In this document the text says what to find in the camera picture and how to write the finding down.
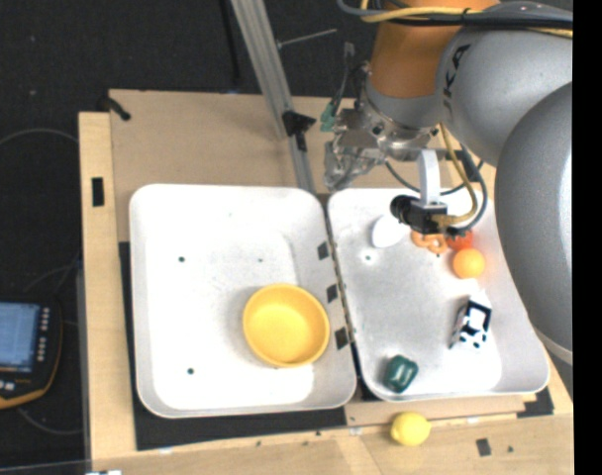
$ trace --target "white object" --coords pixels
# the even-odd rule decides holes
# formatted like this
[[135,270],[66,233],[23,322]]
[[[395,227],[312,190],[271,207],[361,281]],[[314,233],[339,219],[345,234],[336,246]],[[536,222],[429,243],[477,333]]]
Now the white object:
[[[452,251],[437,256],[415,246],[409,229],[393,246],[370,243],[373,224],[387,214],[396,195],[404,194],[416,195],[404,188],[351,188],[334,194],[328,206],[361,376],[369,390],[386,401],[541,390],[550,376],[548,361],[510,276],[492,205],[474,229],[474,246],[484,254],[486,269],[478,279],[461,280],[452,272]],[[450,213],[470,207],[465,190],[444,200]],[[457,309],[480,289],[488,291],[496,312],[491,338],[478,357],[449,350]],[[419,367],[399,395],[381,381],[387,360],[396,354]]]
[[[149,185],[130,204],[136,373],[168,418],[336,408],[355,389],[323,208],[297,188]],[[331,331],[319,360],[277,369],[251,352],[244,306],[277,282],[308,290]],[[327,291],[335,292],[330,296]]]
[[416,204],[423,208],[440,204],[440,164],[434,149],[423,149],[418,155],[418,174],[420,176],[420,195],[416,195]]
[[492,307],[485,291],[473,294],[458,310],[449,348],[481,350],[489,339]]
[[371,244],[376,248],[387,248],[400,242],[407,232],[407,226],[393,215],[383,215],[373,224]]

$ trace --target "black bracket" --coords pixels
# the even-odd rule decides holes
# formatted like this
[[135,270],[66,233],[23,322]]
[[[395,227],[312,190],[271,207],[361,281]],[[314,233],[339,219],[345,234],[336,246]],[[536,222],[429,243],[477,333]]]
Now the black bracket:
[[463,166],[463,170],[466,172],[468,181],[472,183],[479,181],[479,169],[477,169],[475,162],[472,161],[472,157],[468,153],[464,153],[462,150],[456,151],[455,155],[461,160],[461,165]]
[[309,116],[300,115],[294,111],[286,111],[283,113],[283,125],[285,127],[286,134],[297,140],[297,148],[300,151],[307,151],[308,146],[305,143],[305,133],[312,127],[317,121],[315,118]]
[[108,113],[110,111],[114,111],[124,122],[132,119],[132,115],[123,109],[121,104],[119,104],[113,98],[110,98],[108,95],[104,95],[99,98],[99,100],[96,102],[96,107],[99,111],[107,111]]
[[391,214],[403,224],[407,224],[414,231],[421,234],[439,234],[442,231],[440,224],[433,220],[433,215],[445,215],[448,211],[446,204],[422,207],[417,204],[418,199],[408,195],[394,197],[389,206]]

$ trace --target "wooden table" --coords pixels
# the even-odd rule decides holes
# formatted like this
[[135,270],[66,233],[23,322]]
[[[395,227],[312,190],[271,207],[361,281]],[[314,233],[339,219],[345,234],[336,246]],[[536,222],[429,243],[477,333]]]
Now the wooden table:
[[[90,456],[94,470],[136,474],[192,473],[572,473],[573,405],[552,367],[553,413],[519,419],[536,401],[529,396],[489,396],[413,404],[363,402],[346,406],[346,427],[171,448],[136,448],[132,389],[118,243],[127,241],[127,208],[139,187],[155,182],[295,186],[286,142],[274,139],[265,103],[257,95],[113,90],[132,115],[79,115],[83,255],[87,327]],[[295,98],[297,112],[317,117],[326,99]],[[323,143],[318,126],[307,134],[319,194]],[[413,164],[400,172],[416,181]],[[492,184],[494,171],[486,169]],[[446,167],[443,184],[457,182]],[[356,186],[395,186],[376,168]],[[414,410],[433,423],[420,447],[388,436],[400,411]],[[490,448],[484,455],[482,440]]]

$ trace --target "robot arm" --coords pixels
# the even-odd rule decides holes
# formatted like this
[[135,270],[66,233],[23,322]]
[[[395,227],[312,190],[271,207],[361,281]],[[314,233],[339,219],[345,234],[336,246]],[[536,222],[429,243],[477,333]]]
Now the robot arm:
[[[423,23],[402,2],[431,9],[434,20]],[[464,12],[453,19],[440,7]],[[511,274],[539,336],[571,363],[571,13],[499,0],[388,0],[353,13],[380,25],[354,107],[329,115],[326,185],[340,190],[389,158],[413,160],[438,124],[449,129],[497,167]],[[458,19],[463,26],[433,26]],[[409,211],[416,205],[396,199],[391,211],[409,223],[421,219]]]

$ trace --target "wooden board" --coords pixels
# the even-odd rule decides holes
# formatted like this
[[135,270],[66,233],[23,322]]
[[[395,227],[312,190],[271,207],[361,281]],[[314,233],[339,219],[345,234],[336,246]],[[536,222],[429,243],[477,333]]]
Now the wooden board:
[[[218,119],[223,119],[223,111],[220,109],[218,102],[220,100],[230,100],[219,99],[219,97],[228,97],[227,95],[152,93],[154,96],[157,94],[158,103],[156,105],[148,98],[151,96],[151,92],[119,90],[112,93],[112,96],[118,96],[117,100],[128,111],[131,111],[135,103],[137,103],[137,97],[146,98],[146,107],[149,111],[153,107],[156,107],[154,112],[155,117],[149,117],[148,119],[140,117],[140,126],[125,128],[128,122],[120,121],[117,115],[96,113],[82,113],[79,115],[88,325],[90,448],[91,457],[96,461],[95,465],[98,467],[95,469],[119,468],[119,463],[117,462],[119,459],[128,459],[127,462],[138,463],[140,466],[151,466],[146,460],[157,458],[161,459],[160,463],[164,463],[162,464],[164,468],[174,461],[173,458],[169,459],[167,456],[167,452],[170,452],[171,456],[179,454],[181,457],[176,457],[175,462],[177,464],[182,463],[182,468],[170,470],[172,473],[192,473],[192,470],[189,471],[189,466],[197,466],[197,464],[191,465],[190,463],[196,462],[196,457],[201,456],[202,451],[212,451],[210,455],[213,457],[207,457],[206,459],[214,459],[215,456],[224,457],[228,453],[228,449],[254,449],[256,444],[260,442],[260,446],[285,445],[286,448],[291,449],[290,455],[296,456],[294,457],[295,459],[305,459],[305,461],[299,461],[299,464],[303,464],[304,466],[305,463],[310,463],[309,466],[314,466],[318,469],[321,465],[320,463],[323,463],[326,459],[331,459],[329,462],[336,463],[334,464],[336,473],[384,473],[384,471],[380,470],[380,465],[374,460],[374,455],[377,454],[373,454],[373,449],[366,447],[365,450],[360,450],[362,440],[358,435],[362,434],[362,437],[367,438],[368,434],[379,434],[380,438],[384,438],[382,441],[391,444],[386,435],[386,426],[379,427],[372,425],[386,424],[396,412],[409,408],[408,404],[405,404],[404,408],[401,406],[396,408],[395,404],[382,402],[363,403],[360,400],[354,399],[348,405],[350,428],[322,431],[321,436],[316,436],[313,432],[293,433],[273,435],[265,438],[243,438],[183,445],[172,448],[169,451],[136,451],[118,256],[118,241],[127,240],[127,203],[129,202],[129,196],[131,196],[138,186],[149,182],[176,180],[177,182],[192,182],[192,180],[188,179],[194,177],[192,174],[202,174],[202,176],[197,177],[203,178],[202,182],[205,183],[244,184],[243,182],[248,181],[247,178],[252,174],[251,177],[253,178],[261,178],[257,179],[257,181],[262,181],[262,183],[248,182],[246,184],[294,184],[291,165],[289,169],[286,165],[288,163],[286,160],[289,159],[286,154],[287,145],[269,140],[262,133],[263,130],[260,130],[260,127],[256,126],[255,121],[248,124],[248,129],[240,127],[240,131],[238,131],[238,121],[234,120],[234,118],[237,119],[237,113],[235,113],[235,117],[229,117],[229,120],[235,121],[235,139],[241,139],[245,135],[244,131],[246,131],[248,135],[252,135],[253,139],[258,140],[259,144],[247,145],[245,147],[240,146],[241,152],[239,152],[238,156],[231,159],[230,163],[232,166],[224,169],[227,172],[226,176],[224,176],[227,178],[225,181],[222,180],[222,176],[216,175],[221,174],[218,172],[220,167],[212,165],[213,157],[216,153],[221,153],[219,149],[211,151],[208,147],[209,145],[214,146],[216,143],[215,140],[209,138],[209,134],[207,133],[197,132],[200,128],[208,128],[207,125],[209,124],[205,124],[200,120],[199,126],[189,127],[187,125],[186,128],[190,128],[193,135],[185,134],[187,132],[186,129],[182,128],[182,125],[178,123],[174,123],[173,127],[175,129],[180,128],[181,131],[163,131],[162,125],[169,125],[171,121],[179,120],[183,112],[196,111],[192,107],[194,102],[201,104],[199,111],[204,111],[205,114],[207,111],[213,111],[218,115]],[[300,99],[298,102],[295,100],[295,105],[300,112],[304,108],[314,111],[312,108],[322,108],[324,102],[321,99]],[[241,99],[233,100],[232,106],[235,109],[243,107],[242,114],[250,115],[253,113],[261,114],[261,110],[259,109],[261,104],[263,104],[263,101],[260,97],[241,96]],[[174,111],[167,117],[163,112],[163,108],[166,107],[181,107],[182,109]],[[226,106],[226,111],[232,112],[229,106]],[[134,117],[131,121],[137,117],[138,113],[138,111],[133,113]],[[267,112],[264,106],[262,108],[262,117],[267,119]],[[239,119],[239,122],[243,122],[243,124],[246,121],[245,119]],[[202,148],[204,149],[202,153],[190,155],[188,159],[186,153],[189,150],[184,149],[182,146],[163,145],[161,146],[163,152],[160,153],[160,148],[157,148],[157,153],[160,153],[160,155],[153,155],[150,149],[146,147],[145,141],[146,139],[157,140],[156,135],[168,136],[169,143],[171,143],[171,140],[178,140],[178,138],[181,138],[185,142],[189,140],[198,141],[194,136],[200,136],[199,139],[204,139],[207,145]],[[230,135],[224,135],[220,139],[230,139]],[[138,142],[141,149],[144,149],[145,152],[137,154],[136,142]],[[322,156],[322,144],[317,145],[316,148],[311,145],[311,149],[314,149],[314,151],[311,151],[314,153],[313,156],[318,156],[319,153]],[[248,156],[251,156],[251,153],[258,150],[266,152],[269,160],[260,162],[259,167],[251,169],[252,173],[245,172],[241,168],[242,156],[246,159]],[[130,161],[126,162],[128,153],[130,154]],[[154,162],[154,156],[164,164],[164,167],[159,167],[152,173],[146,167]],[[177,157],[176,160],[179,165],[169,167],[171,156]],[[279,157],[284,165],[272,164],[273,161],[277,162],[277,157]],[[150,176],[142,175],[140,172],[128,173],[127,170],[130,167],[126,167],[126,163],[130,163],[132,168],[142,167],[143,170],[150,173]],[[320,170],[321,167],[322,164],[318,165],[317,170]],[[272,179],[272,176],[269,175],[272,173],[279,175],[275,176],[276,179]],[[378,169],[377,174],[379,177],[370,175],[365,178],[364,186],[384,186],[387,180],[391,180],[390,176],[387,177],[388,173],[384,169]],[[105,204],[103,206],[93,206],[93,178],[102,178],[103,180],[105,194]],[[571,422],[573,407],[555,371],[553,372],[551,381],[551,393],[557,414]],[[481,420],[483,421],[485,416],[495,418],[500,422],[499,420],[510,418],[511,414],[514,415],[515,412],[522,410],[524,403],[532,401],[532,399],[532,396],[495,396],[492,400],[436,400],[436,402],[423,403],[423,408],[420,411],[432,420],[471,417],[470,421],[467,419],[450,422],[447,419],[439,421],[440,427],[453,428],[455,434],[457,434],[457,438],[462,438],[463,429],[458,427],[457,424],[472,427],[474,424],[469,423],[479,422],[476,419],[477,417],[482,417]],[[525,424],[526,421],[522,420],[518,422]],[[310,454],[310,450],[304,451],[301,449],[301,454],[297,455],[297,451],[295,450],[300,446],[307,446],[307,442],[328,440],[332,440],[334,444],[332,446],[323,446],[321,449],[314,451],[313,454]],[[341,463],[341,458],[335,454],[333,450],[334,445],[338,447],[346,464]],[[554,445],[553,448],[567,450],[568,446]],[[267,453],[268,451],[263,449],[260,452]],[[274,450],[270,450],[270,452],[272,453],[260,454],[257,459],[263,459],[264,455],[266,458],[274,457],[275,459],[279,458],[279,456],[287,455],[285,448],[277,450],[278,453],[275,453]],[[243,451],[239,452],[238,456],[239,459],[252,458],[251,453]],[[207,463],[215,462],[214,460],[206,460],[204,457],[201,459],[203,459],[203,466],[207,466]],[[221,459],[220,462],[224,464],[226,461]],[[256,461],[255,469],[258,469],[259,462],[263,461]]]
[[392,441],[388,427],[252,438],[215,448],[166,449],[93,462],[94,470],[171,473],[346,475],[573,473],[570,415],[497,418],[470,425],[434,423],[418,447]]

